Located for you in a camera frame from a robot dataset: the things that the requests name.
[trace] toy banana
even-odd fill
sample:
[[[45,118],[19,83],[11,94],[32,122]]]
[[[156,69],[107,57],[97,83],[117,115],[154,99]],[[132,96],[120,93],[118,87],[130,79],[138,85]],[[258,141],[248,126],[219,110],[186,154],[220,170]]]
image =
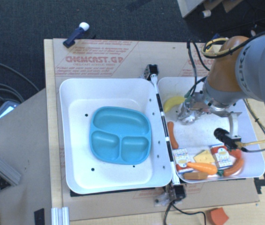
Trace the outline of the toy banana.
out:
[[[185,98],[182,96],[175,96],[175,97],[169,98],[164,103],[164,112],[166,113],[166,112],[170,111],[172,109],[172,107],[183,103],[184,100],[185,100]]]

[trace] wooden table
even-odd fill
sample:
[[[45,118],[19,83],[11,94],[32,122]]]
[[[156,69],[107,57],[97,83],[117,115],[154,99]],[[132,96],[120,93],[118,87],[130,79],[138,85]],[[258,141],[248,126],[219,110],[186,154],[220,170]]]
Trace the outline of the wooden table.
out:
[[[48,133],[49,133],[49,152],[50,152],[50,173],[51,173],[51,195],[52,207],[63,207],[62,186],[61,186],[61,164],[58,139],[58,121],[56,106],[56,87],[54,73],[54,53],[53,40],[44,40],[45,49],[45,76],[46,76],[46,95],[47,95],[47,113],[48,113]],[[253,109],[258,114],[260,121],[265,125],[265,106],[264,103],[251,100]],[[252,120],[256,136],[259,140],[264,139],[262,131],[258,125]],[[224,211],[229,216],[227,225],[235,224],[255,224],[265,225],[265,187],[262,187],[262,194],[259,195],[260,202],[223,206]],[[214,207],[204,209],[187,210],[186,212],[204,211],[208,215],[208,211]],[[81,221],[72,221],[73,225],[161,225],[163,224],[164,212],[154,212],[138,215],[128,215],[120,217],[108,217],[88,219]],[[202,215],[187,216],[177,211],[170,211],[167,216],[167,224],[204,224]]]

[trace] blue plate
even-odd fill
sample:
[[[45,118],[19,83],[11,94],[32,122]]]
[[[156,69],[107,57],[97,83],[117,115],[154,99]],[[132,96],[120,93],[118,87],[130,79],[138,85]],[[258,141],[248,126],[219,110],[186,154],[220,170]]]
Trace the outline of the blue plate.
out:
[[[102,161],[139,164],[150,153],[150,122],[139,111],[101,107],[91,119],[90,146],[92,153]]]

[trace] black floor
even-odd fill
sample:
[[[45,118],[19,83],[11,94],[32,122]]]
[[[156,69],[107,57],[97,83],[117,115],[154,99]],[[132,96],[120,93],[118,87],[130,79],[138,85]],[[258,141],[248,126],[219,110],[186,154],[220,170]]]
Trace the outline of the black floor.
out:
[[[208,18],[200,17],[202,10],[200,5],[183,19],[177,0],[0,0],[0,63],[42,89],[44,39],[67,38],[82,21],[91,26],[87,38],[206,42],[216,33],[250,36],[253,21],[265,18],[265,0],[244,0],[229,13],[219,5]],[[256,25],[257,33],[265,30],[265,20]],[[17,90],[24,100],[37,92],[2,66],[0,83]]]

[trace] yellow cheese wedge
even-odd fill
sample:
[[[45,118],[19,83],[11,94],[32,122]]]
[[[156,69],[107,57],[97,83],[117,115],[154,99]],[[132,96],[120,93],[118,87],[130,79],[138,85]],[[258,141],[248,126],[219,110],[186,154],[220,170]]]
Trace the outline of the yellow cheese wedge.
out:
[[[214,163],[215,159],[213,158],[209,150],[205,150],[198,155],[194,156],[196,163]]]

